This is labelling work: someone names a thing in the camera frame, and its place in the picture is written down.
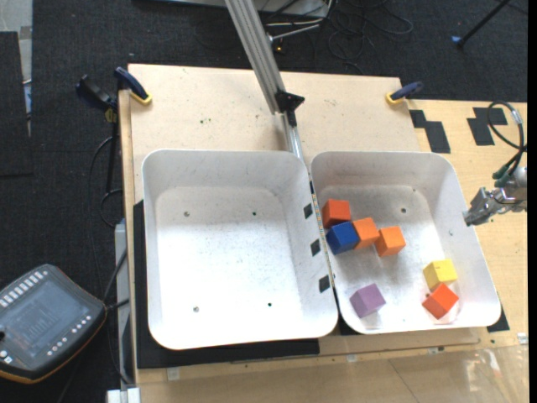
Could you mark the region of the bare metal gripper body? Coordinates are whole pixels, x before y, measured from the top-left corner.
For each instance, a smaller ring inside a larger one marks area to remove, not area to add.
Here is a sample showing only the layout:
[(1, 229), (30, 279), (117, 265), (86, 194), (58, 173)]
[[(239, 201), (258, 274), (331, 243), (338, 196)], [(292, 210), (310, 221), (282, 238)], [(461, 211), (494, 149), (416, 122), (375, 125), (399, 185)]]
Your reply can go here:
[(527, 208), (527, 168), (506, 170), (494, 182), (493, 199), (499, 209)]

